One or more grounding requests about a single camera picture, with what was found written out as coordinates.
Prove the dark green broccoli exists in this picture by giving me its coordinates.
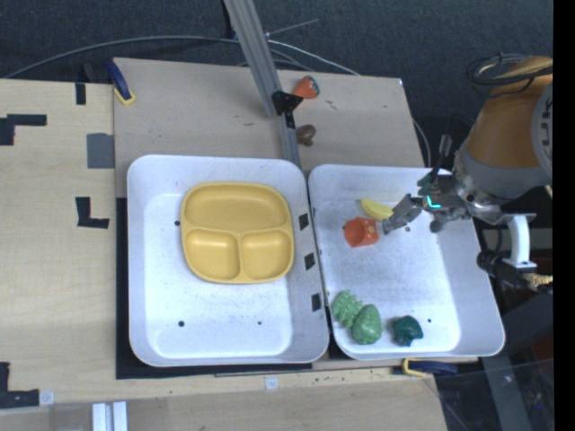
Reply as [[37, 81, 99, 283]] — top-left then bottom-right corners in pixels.
[[391, 314, 425, 348]]

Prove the white plastic tray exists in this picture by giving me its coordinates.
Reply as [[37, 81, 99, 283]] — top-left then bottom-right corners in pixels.
[[307, 163, 507, 362], [126, 153, 331, 369]]

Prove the red fries carton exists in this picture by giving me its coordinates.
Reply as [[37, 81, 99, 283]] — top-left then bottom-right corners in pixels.
[[343, 215, 381, 250]]

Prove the yellow banana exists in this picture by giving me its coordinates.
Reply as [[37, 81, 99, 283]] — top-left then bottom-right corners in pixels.
[[359, 198, 396, 223]]

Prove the light green ribbed vegetable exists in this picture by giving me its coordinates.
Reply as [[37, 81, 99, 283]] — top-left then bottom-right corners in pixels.
[[331, 289, 364, 330]]

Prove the black cylinder on white bracket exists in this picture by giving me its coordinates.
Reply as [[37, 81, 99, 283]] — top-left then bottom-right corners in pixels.
[[476, 213, 541, 287]]

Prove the brown mushroom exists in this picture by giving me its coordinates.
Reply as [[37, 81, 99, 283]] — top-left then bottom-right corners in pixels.
[[295, 123, 317, 147]]

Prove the yellow divided plate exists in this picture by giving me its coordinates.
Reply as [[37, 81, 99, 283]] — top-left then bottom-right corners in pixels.
[[180, 181, 296, 286]]

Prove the brown cardboard board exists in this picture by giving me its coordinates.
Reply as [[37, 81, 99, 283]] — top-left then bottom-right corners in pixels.
[[112, 56, 478, 370]]

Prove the red strawberry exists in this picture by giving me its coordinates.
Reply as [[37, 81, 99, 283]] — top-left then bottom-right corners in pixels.
[[292, 75, 321, 101]]

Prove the light green cabbage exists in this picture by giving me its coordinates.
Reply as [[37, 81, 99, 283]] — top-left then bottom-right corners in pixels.
[[350, 303, 384, 346]]

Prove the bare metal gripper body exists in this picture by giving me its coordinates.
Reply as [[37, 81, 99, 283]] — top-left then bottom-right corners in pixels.
[[420, 177, 514, 224]]

